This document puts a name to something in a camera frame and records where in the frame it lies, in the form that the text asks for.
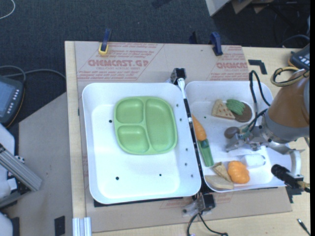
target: white cable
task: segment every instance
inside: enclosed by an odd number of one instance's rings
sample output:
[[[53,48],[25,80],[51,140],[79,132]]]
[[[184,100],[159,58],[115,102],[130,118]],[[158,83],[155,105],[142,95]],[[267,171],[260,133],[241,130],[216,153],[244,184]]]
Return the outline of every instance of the white cable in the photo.
[[[14,10],[15,10],[15,2],[14,2],[14,0],[11,0],[11,2],[13,3],[13,9],[11,10],[11,12],[9,14],[4,15],[3,17],[0,17],[0,19],[6,18],[6,17],[10,16],[14,12]]]

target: chocolate cookie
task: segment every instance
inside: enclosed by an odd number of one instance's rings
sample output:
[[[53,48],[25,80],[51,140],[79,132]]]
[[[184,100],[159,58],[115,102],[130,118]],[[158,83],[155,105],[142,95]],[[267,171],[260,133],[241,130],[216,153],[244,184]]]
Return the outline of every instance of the chocolate cookie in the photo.
[[[236,113],[233,113],[233,115],[235,116],[235,120],[239,121],[239,122],[247,122],[252,118],[252,109],[249,105],[247,105],[246,103],[243,102],[243,104],[245,105],[245,108],[243,110],[243,114],[242,115],[238,115]]]

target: carrot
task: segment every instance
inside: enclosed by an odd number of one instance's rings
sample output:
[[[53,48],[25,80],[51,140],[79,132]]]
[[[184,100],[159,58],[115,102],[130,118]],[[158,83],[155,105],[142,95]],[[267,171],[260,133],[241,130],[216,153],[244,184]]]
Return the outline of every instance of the carrot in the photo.
[[[195,116],[191,115],[193,127],[195,129],[196,138],[198,141],[204,141],[207,139],[207,134],[201,123],[196,119]]]

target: blue clamp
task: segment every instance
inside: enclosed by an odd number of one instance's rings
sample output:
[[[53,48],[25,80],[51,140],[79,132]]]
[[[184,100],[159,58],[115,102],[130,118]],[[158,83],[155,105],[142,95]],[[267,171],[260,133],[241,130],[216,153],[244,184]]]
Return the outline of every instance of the blue clamp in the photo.
[[[223,54],[222,49],[221,49],[221,38],[217,32],[211,33],[210,44],[215,45],[212,49],[215,52],[216,56],[220,56]]]
[[[108,51],[108,41],[110,39],[110,35],[112,34],[112,30],[111,29],[106,29],[105,30],[105,35],[104,35],[104,39],[103,42],[100,43],[99,45],[99,49],[98,49],[98,53],[101,54],[102,56],[107,54]]]

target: toy carrot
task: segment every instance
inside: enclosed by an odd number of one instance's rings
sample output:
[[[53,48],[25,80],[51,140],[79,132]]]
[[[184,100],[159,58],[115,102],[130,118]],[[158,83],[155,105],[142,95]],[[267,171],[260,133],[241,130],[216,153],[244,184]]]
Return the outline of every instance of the toy carrot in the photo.
[[[197,118],[193,115],[192,117],[192,124],[195,130],[196,139],[198,141],[199,149],[201,151],[203,161],[207,167],[213,166],[213,158],[211,155],[211,150],[209,146],[209,141],[207,139],[207,134],[201,123],[197,120]]]

